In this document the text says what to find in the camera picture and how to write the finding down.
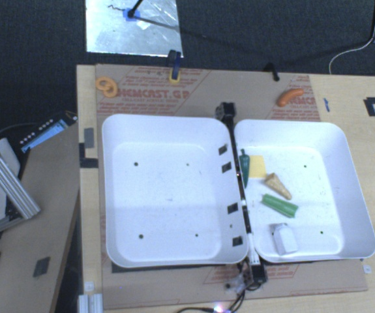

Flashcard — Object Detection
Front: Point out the green chili pepper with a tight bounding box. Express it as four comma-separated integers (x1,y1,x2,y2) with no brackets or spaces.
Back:
238,149,251,188

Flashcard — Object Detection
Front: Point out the orange sausage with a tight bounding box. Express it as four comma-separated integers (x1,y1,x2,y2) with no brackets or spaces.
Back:
277,88,305,108

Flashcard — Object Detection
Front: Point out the white milk carton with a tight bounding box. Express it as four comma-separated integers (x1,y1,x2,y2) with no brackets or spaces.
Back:
269,222,299,256

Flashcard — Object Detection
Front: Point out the white plastic tray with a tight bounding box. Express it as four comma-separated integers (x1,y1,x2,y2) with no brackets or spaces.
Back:
101,113,250,269
233,119,375,263

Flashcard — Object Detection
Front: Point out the green celery stick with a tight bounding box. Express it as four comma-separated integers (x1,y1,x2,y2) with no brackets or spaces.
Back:
261,193,299,219

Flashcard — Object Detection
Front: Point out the orange pretzel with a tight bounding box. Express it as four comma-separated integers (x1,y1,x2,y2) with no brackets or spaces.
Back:
95,77,119,98

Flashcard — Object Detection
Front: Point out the beige ice cream cone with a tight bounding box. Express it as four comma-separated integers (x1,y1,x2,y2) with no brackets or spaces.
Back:
264,172,293,201

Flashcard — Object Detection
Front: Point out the black block with thin wires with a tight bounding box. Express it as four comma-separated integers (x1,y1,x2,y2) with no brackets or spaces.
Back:
215,102,237,121
250,261,269,285

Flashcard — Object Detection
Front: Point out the brown cardboard board red print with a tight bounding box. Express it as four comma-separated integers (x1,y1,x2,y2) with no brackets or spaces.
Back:
95,64,369,303

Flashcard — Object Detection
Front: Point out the thin black and white rod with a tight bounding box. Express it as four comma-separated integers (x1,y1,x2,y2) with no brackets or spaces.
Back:
227,118,256,261

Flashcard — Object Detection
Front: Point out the yellow cheese slice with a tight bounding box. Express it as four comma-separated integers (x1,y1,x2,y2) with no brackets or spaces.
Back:
248,155,267,179

